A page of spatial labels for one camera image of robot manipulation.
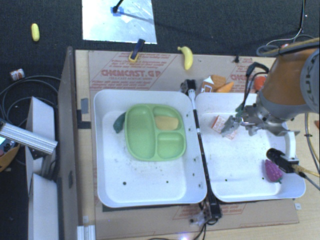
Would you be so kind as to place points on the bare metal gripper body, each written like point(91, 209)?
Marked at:
point(255, 117)

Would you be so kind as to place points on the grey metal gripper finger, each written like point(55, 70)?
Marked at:
point(231, 124)
point(253, 129)

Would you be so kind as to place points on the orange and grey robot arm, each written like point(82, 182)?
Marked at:
point(285, 84)

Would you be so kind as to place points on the orange and white packet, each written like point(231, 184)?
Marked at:
point(217, 122)

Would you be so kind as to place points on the thin black and white rod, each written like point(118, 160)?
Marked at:
point(200, 136)

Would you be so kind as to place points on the red round toy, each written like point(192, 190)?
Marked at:
point(260, 82)

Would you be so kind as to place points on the orange carrot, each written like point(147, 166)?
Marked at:
point(226, 87)

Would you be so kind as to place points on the white plastic tray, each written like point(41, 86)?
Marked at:
point(240, 169)
point(150, 181)

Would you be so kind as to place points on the orange and white carton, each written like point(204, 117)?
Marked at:
point(207, 86)

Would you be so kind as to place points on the purple toy grapes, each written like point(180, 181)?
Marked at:
point(272, 172)

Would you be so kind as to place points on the yellow toy bread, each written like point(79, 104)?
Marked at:
point(166, 122)

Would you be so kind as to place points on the yellow banana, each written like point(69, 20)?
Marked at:
point(188, 57)

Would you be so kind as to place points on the green divided plate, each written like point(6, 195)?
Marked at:
point(140, 134)

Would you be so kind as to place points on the brown cardboard board red print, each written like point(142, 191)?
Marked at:
point(150, 69)

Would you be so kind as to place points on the dark green toy vegetable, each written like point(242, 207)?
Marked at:
point(118, 124)

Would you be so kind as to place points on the yellow oblong toy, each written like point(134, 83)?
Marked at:
point(35, 32)

